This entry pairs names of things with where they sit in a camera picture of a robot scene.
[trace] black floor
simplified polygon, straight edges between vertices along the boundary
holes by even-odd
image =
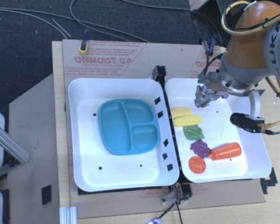
[[[70,17],[72,0],[0,0],[0,7],[30,9]],[[130,0],[160,7],[189,9],[188,0]],[[220,11],[216,0],[210,0],[199,11],[217,26],[223,45],[229,40],[220,26]],[[58,16],[25,12],[52,19],[71,35],[82,39],[84,27],[76,21]],[[131,33],[148,42],[198,44],[200,36],[190,17],[190,12],[140,7],[118,0],[77,0],[73,13],[89,21]],[[132,41],[141,39],[112,32],[117,37],[91,31],[90,40]],[[61,33],[35,17],[0,11],[0,112],[8,121],[8,104],[52,73],[52,41],[64,39]]]

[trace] purple toy grapes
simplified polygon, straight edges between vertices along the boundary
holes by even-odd
[[[204,143],[201,139],[191,144],[191,150],[194,151],[201,158],[205,158],[210,154],[211,149],[207,147],[207,144]]]

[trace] blue plate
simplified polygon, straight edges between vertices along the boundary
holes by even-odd
[[[103,143],[114,154],[141,154],[159,144],[157,118],[143,100],[107,101],[99,109],[98,120]]]

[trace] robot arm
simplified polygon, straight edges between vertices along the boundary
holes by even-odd
[[[232,6],[246,4],[234,29],[225,23]],[[280,6],[270,1],[239,1],[222,16],[224,30],[232,34],[222,55],[219,69],[209,72],[197,86],[195,105],[206,107],[210,101],[229,94],[246,96],[251,87],[265,77],[280,80]]]

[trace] black hole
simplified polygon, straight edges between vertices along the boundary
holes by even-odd
[[[164,153],[162,156],[163,156],[163,159],[164,159],[164,160],[167,159],[167,157],[168,157],[168,156],[167,156],[167,153]]]
[[[172,170],[173,169],[173,165],[172,164],[168,164],[167,165],[167,169],[168,169],[168,171]]]
[[[163,142],[163,144],[165,145],[165,147],[168,145],[168,140],[165,140],[164,142]]]
[[[161,101],[161,98],[158,97],[157,99],[154,100],[154,104],[156,105],[157,103],[159,103]]]
[[[163,111],[158,112],[158,118],[163,116]]]

